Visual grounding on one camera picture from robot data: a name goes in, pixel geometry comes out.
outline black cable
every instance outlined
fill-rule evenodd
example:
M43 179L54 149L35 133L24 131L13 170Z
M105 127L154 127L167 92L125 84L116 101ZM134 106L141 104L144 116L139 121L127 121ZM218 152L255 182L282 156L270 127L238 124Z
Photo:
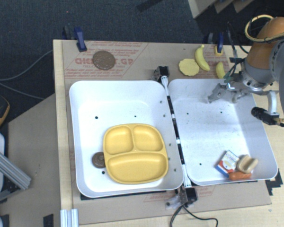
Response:
M34 95L30 95L30 94L28 94L28 93L24 93L24 92L18 91L18 90L16 90L16 89L14 89L14 88L12 88L12 87L9 87L9 86L6 86L6 85L4 85L4 84L2 84L2 83L0 83L0 86L5 87L5 88L7 88L7 89L9 89L9 90L11 90L11 91L14 91L14 92L16 92L16 93L19 93L19 94L28 96L28 97L32 97L32 98L40 99L40 100L44 100L44 99L45 99L45 98L43 98L43 97L38 97L38 96L34 96Z
M260 30L264 27L264 25L267 23L267 22L269 22L270 21L270 19L268 19L268 18L262 18L262 20L264 21L261 25L258 25L257 27L254 27L252 24L253 24L253 22L252 22L252 19L253 18L251 18L251 20L249 21L250 22L250 26L249 26L249 28L248 28L248 33L250 34L250 35L252 35L252 34L254 34L253 35L253 37L256 37L257 35L258 35L258 33L260 32Z
M12 80L12 79L16 79L20 76L22 76L23 74L25 74L26 72L28 72L30 69L32 69L42 58L44 58L45 56L47 56L49 53L53 52L53 50L50 50L48 52L46 52L44 55L42 55L38 60L36 60L33 64L31 64L27 69L25 69L23 72L10 77L10 78L0 78L0 81L8 81L8 80Z
M170 223L169 223L169 227L172 227L172 223L174 222L176 216L178 215L178 213L181 211L183 205L180 206L175 212L174 214L171 216L171 219L170 219Z
M21 72L21 73L15 75L15 76L13 76L13 77L10 77L10 78L2 78L2 79L0 79L0 81L8 81L8 80L16 79L16 78L22 76L23 74L25 74L26 72L28 72L30 69L32 69L42 58L44 58L45 56L47 56L47 55L48 55L49 53L51 53L51 52L53 52L53 50L50 50L50 51L46 52L45 54L43 54L38 60L36 60L33 64L31 64L31 65L30 65L27 69L25 69L23 72ZM25 92L21 92L21 91L16 90L16 89L14 89L14 88L12 88L12 87L6 86L6 85L4 85L4 84L2 84L2 83L0 83L0 86L5 87L5 88L7 88L7 89L9 89L9 90L11 90L11 91L14 91L14 92L16 92L16 93L19 93L19 94L28 96L28 97L32 97L32 98L39 99L39 100L44 100L43 97L38 97L38 96L34 96L34 95L31 95L31 94L28 94L28 93L25 93Z
M188 209L185 206L183 206L183 208L185 209L185 211L187 213L189 213L191 216L195 217L196 219L199 219L199 220L215 220L216 221L216 227L218 227L218 223L219 223L218 219L216 219L216 218L200 218L200 217L197 217L196 215L194 215L193 213L189 212Z
M229 39L229 42L231 44L231 47L232 47L232 51L233 51L233 58L234 58L234 61L235 61L235 64L233 65L233 67L227 72L227 74L231 77L236 68L237 68L237 64L238 64L238 61L237 61L237 50L236 50L236 47L234 46L233 44L233 41L232 41L232 38L231 38L231 31L229 30L229 26L227 26L227 35L228 35L228 39Z
M239 38L238 38L238 34L237 34L237 32L234 30L234 28L233 28L233 26L231 25L230 22L227 23L227 27L228 27L228 28L227 28L227 29L228 29L228 33L230 34L229 37L231 38L231 32L230 32L230 29L231 29L231 31L234 33L235 38L236 38L237 41L238 41L238 44L239 44L239 47L241 48L241 50L242 50L243 52L245 52L246 54L248 54L248 51L246 51L246 50L243 48L243 46L241 45L241 43L240 43L240 41L239 41Z
M174 222L176 216L178 215L178 213L181 211L182 208L184 208L187 213L189 213L191 216L193 216L194 218L196 218L196 219L198 219L198 220L215 220L215 221L216 221L216 226L215 226L215 227L218 227L218 223L219 223L218 219L216 219L216 218L200 218L200 217L194 215L193 213L191 213L191 212L185 207L184 204L181 205L181 206L174 212L174 214L171 216L170 223L169 223L169 227L172 227L172 223Z

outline yellow toy banana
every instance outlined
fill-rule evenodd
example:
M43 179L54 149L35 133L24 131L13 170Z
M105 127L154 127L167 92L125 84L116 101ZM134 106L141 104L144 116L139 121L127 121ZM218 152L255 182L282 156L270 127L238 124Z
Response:
M203 48L204 45L201 45L196 51L195 51L195 61L198 63L198 65L205 71L209 71L210 67L203 56Z
M224 67L223 67L223 63L219 62L216 66L216 73L218 78L223 79L225 76L225 71L224 71Z

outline white tray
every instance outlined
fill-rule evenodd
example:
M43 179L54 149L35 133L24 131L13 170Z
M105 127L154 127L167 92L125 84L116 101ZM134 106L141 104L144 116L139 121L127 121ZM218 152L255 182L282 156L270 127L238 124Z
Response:
M183 171L173 122L163 86L148 81L79 81L70 88L75 146L76 178L79 191L90 198L165 191L178 188ZM169 170L160 180L144 184L114 182L106 169L91 162L103 152L103 137L112 126L145 123L157 128L166 145Z
M209 103L207 97L223 79L176 79L169 84L187 175L197 185L233 183L216 164L227 150L259 160L250 180L274 178L277 164L263 123L251 115L252 95L231 103L231 93Z

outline dark floor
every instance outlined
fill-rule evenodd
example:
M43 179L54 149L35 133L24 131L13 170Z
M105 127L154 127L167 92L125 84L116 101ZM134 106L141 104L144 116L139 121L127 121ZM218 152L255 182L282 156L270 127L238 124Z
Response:
M241 35L252 17L264 13L284 16L284 0L255 0L240 13L232 4L220 14L209 7L197 19L187 0L0 0L0 79L18 75L52 50L65 25L80 26L90 40L202 43L207 34L226 31L227 22ZM249 44L243 36L240 40ZM50 96L52 53L27 73L0 83L36 97ZM11 105L6 122L41 101L1 85L0 94Z

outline wooden table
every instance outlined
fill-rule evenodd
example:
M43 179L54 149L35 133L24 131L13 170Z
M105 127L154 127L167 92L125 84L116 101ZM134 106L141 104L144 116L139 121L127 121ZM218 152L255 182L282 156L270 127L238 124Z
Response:
M66 110L66 94L65 94L65 78L64 78L64 63L65 58L63 57L63 40L54 40L53 51L54 51L54 73L55 73L55 95L56 95L56 110L57 110L57 132L58 132L58 149L59 149L59 175L60 175L60 196L61 196L61 209L71 210L74 208L73 202L73 191L71 184L71 164L70 164L70 151L69 151L69 138L68 138L68 121L67 121L67 110ZM175 48L179 51L193 50L199 45L189 45L189 44L167 44L167 51L165 53L171 54L174 51L174 55L177 57ZM156 44L147 44L147 46L152 47L151 53L154 53ZM224 53L229 62L229 57L232 57L232 49L230 46L224 46ZM237 48L238 56L244 58L246 55ZM166 65L167 58L160 59L161 50L156 51L158 58L145 58L147 60L152 60L152 62L162 62ZM178 69L176 67L170 67L171 77ZM129 77L136 79L131 70L127 71ZM277 89L278 85L275 83L269 89ZM257 106L267 108L267 99L265 97L255 96L255 101ZM281 114L280 102L278 101L278 111ZM239 209L228 209L228 210L217 210L210 212L200 212L197 216L201 218L215 217L219 220L219 226L283 226L284 227L284 128L278 126L267 126L264 125L267 132L268 139L271 143L272 149L275 154L275 158L280 169L281 177L283 180L283 185L280 188L273 189L273 196L271 196L271 205L239 208ZM170 216L154 217L154 218L139 218L124 221L115 221L107 223L97 223L97 224L84 224L81 226L91 227L91 226L123 226L123 227L134 227L134 226L169 226ZM174 226L214 226L214 221L200 221L191 218L188 214L180 214L175 222Z

